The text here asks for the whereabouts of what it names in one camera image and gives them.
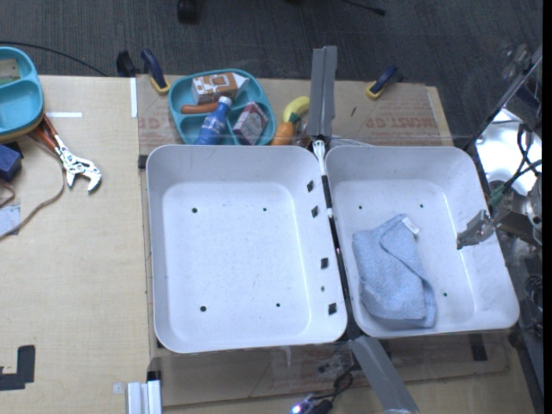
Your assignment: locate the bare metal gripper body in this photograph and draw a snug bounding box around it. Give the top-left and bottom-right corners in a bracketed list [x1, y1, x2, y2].
[474, 106, 543, 246]

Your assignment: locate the dark blue block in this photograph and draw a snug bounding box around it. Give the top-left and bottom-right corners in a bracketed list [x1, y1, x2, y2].
[0, 143, 23, 184]

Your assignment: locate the orange carrot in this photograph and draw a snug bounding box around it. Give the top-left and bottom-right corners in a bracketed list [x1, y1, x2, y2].
[271, 120, 296, 147]

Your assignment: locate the pink carton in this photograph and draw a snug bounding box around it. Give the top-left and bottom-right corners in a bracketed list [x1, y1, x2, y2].
[232, 101, 270, 147]

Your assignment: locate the blue bottle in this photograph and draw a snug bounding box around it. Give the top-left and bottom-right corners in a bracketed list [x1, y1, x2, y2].
[194, 95, 234, 147]

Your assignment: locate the blue divided plate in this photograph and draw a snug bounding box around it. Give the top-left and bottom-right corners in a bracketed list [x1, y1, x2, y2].
[0, 46, 46, 138]
[167, 67, 278, 147]

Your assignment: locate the yellow banana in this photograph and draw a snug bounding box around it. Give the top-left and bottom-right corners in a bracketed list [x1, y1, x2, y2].
[281, 95, 312, 124]

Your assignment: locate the brown cardboard board red print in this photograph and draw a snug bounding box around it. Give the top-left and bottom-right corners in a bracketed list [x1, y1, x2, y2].
[135, 73, 511, 408]

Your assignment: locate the black block with wires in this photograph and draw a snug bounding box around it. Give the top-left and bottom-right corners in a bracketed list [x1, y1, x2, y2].
[316, 356, 354, 378]

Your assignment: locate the orange handled pliers wrench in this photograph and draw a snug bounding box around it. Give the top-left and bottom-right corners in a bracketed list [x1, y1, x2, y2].
[28, 116, 104, 194]

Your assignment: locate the light blue towel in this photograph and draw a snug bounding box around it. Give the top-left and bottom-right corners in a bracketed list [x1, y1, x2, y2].
[350, 213, 438, 330]

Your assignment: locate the brown and white carton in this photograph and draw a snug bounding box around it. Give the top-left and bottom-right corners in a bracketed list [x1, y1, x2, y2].
[190, 71, 251, 106]

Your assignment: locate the orange sausage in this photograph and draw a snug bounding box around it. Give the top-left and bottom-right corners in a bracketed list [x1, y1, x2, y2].
[179, 101, 219, 116]

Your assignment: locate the white plastic tray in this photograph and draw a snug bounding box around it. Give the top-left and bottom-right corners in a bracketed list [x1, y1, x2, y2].
[323, 144, 522, 341]
[145, 143, 349, 355]

